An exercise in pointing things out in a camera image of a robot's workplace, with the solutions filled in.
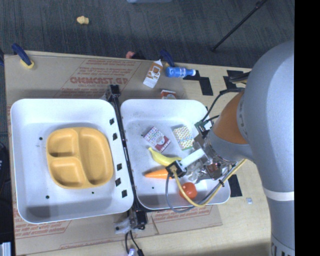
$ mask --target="blue plastic bottle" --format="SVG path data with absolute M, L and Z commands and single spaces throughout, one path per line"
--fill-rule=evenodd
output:
M 196 74 L 195 69 L 186 69 L 185 67 L 173 67 L 168 66 L 165 69 L 165 75 L 168 78 L 185 78 L 186 76 L 194 76 Z

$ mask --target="yellow cable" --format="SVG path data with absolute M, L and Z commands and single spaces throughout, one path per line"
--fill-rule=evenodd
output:
M 245 163 L 246 160 L 247 160 L 247 159 L 241 160 L 241 161 L 239 162 L 239 164 L 238 164 L 230 173 L 227 174 L 228 177 L 227 177 L 226 180 L 228 180 L 228 179 L 231 177 L 231 175 L 233 175 L 233 174 Z M 212 195 L 211 195 L 204 203 L 198 204 L 198 203 L 192 201 L 192 200 L 189 198 L 189 196 L 187 196 L 187 194 L 185 193 L 185 191 L 184 191 L 184 189 L 182 188 L 181 183 L 180 183 L 180 181 L 179 181 L 179 179 L 178 179 L 178 175 L 177 175 L 176 170 L 171 170 L 171 171 L 172 171 L 172 173 L 173 173 L 173 175 L 174 175 L 176 184 L 178 185 L 179 190 L 181 191 L 183 197 L 184 197 L 190 204 L 192 204 L 193 206 L 198 207 L 198 208 L 203 208 L 203 207 L 205 207 L 205 206 L 212 200 L 212 198 L 214 198 L 214 196 L 217 194 L 217 192 L 219 191 L 219 189 L 222 187 L 222 184 L 220 183 L 220 184 L 218 185 L 218 188 L 212 193 Z

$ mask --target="yellow divided plate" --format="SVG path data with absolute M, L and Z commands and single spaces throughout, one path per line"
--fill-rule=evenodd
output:
M 51 178 L 66 189 L 85 189 L 107 183 L 114 174 L 110 146 L 103 133 L 89 127 L 63 128 L 46 141 Z

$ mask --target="toy tomato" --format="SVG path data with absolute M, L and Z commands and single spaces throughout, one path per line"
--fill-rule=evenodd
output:
M 186 193 L 186 195 L 190 198 L 190 199 L 194 199 L 198 192 L 196 189 L 195 184 L 193 184 L 192 182 L 186 182 L 182 185 L 183 191 Z M 181 193 L 181 191 L 179 191 L 179 195 L 182 198 L 185 198 L 184 195 Z

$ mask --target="orange carrot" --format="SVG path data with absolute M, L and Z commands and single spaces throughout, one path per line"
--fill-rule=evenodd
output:
M 144 174 L 144 176 L 147 178 L 166 179 L 168 176 L 168 171 L 166 169 L 155 170 Z

